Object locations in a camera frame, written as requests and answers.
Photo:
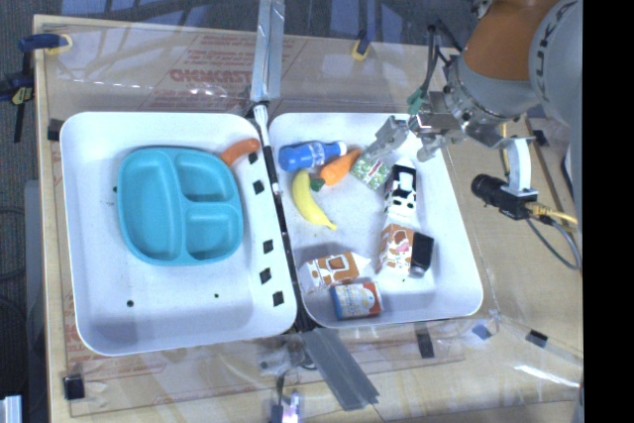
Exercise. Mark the orange sausage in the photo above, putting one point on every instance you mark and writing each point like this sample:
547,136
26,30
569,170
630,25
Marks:
240,150

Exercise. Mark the white plastic tray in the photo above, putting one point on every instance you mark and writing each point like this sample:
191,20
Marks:
163,302
446,262

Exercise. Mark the black cylinder on white bracket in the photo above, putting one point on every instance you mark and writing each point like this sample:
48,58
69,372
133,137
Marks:
515,173

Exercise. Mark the blue divided plate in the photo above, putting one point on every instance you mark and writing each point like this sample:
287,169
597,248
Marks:
158,203

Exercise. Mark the red blue and white packet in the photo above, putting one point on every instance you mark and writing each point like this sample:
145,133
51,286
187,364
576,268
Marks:
356,301

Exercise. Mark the black and white cow carton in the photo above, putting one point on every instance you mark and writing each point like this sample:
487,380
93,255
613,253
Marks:
401,193

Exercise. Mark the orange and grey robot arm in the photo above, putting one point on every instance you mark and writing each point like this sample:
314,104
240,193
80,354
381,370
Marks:
500,44

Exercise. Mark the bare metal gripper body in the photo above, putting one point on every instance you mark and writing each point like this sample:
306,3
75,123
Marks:
443,119

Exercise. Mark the blue bottle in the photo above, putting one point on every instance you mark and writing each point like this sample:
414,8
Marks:
304,155

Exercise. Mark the brown and white carton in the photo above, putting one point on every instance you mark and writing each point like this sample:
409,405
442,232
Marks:
396,247
332,270

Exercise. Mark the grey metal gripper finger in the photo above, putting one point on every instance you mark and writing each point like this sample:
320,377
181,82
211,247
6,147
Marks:
391,134
430,147

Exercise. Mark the yellow banana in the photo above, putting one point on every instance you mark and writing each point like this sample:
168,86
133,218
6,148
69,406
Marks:
305,200

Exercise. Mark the brown cardboard board red print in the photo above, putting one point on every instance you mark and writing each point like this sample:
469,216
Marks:
208,74

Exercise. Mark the small black box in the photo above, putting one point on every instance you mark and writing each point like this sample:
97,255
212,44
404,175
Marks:
422,252

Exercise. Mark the orange carrot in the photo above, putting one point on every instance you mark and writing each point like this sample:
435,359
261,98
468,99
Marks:
337,169

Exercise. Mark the green and white carton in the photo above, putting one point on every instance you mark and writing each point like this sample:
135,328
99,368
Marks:
370,171

